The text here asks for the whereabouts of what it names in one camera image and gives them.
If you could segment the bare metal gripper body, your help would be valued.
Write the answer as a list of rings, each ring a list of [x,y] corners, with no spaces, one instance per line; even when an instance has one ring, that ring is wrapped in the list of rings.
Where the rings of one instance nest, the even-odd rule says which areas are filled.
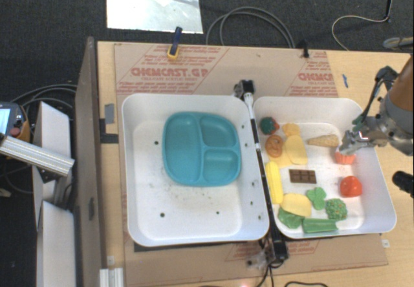
[[[388,116],[357,117],[351,131],[353,151],[365,147],[392,146],[407,156],[413,156],[413,131],[407,131]]]

